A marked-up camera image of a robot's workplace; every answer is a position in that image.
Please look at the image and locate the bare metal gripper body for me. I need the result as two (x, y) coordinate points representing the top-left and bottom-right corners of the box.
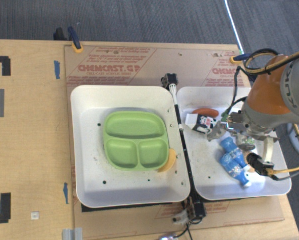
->
(225, 110), (252, 135)

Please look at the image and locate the white milk carton cow print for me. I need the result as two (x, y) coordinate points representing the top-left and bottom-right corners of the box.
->
(184, 113), (218, 135)

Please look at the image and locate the blue bottle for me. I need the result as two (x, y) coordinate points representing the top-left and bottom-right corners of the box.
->
(219, 153), (252, 188)
(219, 136), (250, 170)

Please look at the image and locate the green and white small can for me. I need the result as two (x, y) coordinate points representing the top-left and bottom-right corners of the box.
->
(235, 132), (257, 152)

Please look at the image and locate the red sausage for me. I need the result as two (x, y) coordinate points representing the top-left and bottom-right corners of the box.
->
(191, 107), (220, 119)

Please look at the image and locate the white plastic tray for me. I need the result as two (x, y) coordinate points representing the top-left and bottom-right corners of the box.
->
(176, 86), (292, 202)
(70, 84), (191, 209)

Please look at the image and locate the thin black and white rod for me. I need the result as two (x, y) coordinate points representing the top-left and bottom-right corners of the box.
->
(168, 83), (200, 206)

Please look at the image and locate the yellow banana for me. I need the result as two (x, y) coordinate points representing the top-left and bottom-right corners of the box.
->
(157, 147), (177, 174)

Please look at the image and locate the green divided plate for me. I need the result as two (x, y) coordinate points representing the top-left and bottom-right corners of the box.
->
(103, 110), (170, 172)

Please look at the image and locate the brown cardboard board red print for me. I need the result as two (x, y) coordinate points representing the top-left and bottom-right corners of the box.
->
(64, 43), (285, 231)

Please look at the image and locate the black cylinder on white bracket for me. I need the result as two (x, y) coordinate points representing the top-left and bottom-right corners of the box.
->
(246, 135), (275, 177)

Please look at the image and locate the black block with thin wires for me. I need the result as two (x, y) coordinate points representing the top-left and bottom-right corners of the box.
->
(192, 199), (207, 220)
(160, 73), (179, 88)

